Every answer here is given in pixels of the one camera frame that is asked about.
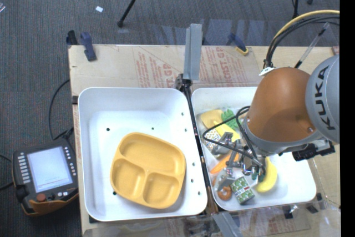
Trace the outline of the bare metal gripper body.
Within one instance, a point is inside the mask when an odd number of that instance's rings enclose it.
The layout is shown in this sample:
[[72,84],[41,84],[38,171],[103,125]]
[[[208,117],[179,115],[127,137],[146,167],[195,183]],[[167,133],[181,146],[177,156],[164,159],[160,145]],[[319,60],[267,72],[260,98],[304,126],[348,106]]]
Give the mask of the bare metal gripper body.
[[232,172],[233,168],[241,169],[244,175],[265,175],[265,166],[257,156],[253,155],[248,145],[242,145],[239,140],[233,143],[232,152],[226,162],[226,169]]

